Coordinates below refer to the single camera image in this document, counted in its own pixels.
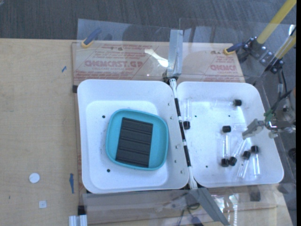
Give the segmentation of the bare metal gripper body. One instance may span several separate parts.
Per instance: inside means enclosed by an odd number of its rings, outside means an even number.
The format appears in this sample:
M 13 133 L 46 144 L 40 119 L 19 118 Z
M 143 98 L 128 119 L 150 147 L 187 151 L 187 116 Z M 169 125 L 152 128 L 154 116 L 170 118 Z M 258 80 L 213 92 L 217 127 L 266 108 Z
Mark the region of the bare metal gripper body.
M 296 129 L 296 113 L 293 109 L 281 109 L 265 113 L 265 126 L 273 132 L 294 132 Z

